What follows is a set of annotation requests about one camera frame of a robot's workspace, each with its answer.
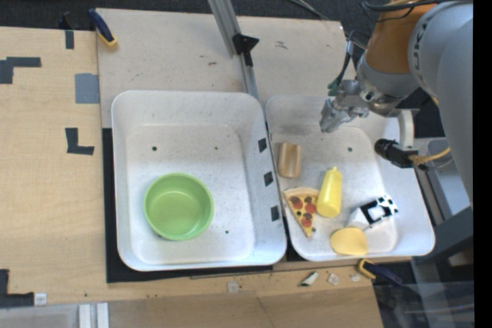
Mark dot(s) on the black cylinder on white bracket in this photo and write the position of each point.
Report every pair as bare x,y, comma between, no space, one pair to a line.
396,152

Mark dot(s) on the white carton with black print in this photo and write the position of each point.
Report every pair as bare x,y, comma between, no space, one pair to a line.
374,212

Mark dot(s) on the black block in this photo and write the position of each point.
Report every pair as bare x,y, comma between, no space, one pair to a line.
244,43

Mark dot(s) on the pizza slice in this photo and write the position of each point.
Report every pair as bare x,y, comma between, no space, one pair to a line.
303,208

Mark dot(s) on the yellow biscuit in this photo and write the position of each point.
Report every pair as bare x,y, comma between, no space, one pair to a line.
349,241

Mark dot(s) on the yellow squeeze bottle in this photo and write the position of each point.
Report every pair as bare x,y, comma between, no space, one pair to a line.
330,196

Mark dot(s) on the small white and black piece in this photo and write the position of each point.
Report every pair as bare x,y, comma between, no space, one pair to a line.
309,279

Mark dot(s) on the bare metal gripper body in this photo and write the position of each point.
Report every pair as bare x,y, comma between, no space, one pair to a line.
355,93

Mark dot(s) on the green bowl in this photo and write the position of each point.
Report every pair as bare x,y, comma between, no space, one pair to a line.
178,206

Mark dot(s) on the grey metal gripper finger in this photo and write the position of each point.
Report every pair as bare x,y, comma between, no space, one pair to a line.
327,118
350,113

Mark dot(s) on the pale wood board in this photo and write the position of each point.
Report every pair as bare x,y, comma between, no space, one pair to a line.
173,50

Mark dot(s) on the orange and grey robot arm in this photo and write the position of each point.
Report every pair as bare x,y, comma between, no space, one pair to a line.
438,61

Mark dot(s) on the white plastic tray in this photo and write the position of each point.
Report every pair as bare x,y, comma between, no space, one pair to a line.
357,173
184,142

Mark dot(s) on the brown bread bun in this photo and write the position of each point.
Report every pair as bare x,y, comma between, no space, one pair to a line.
289,160

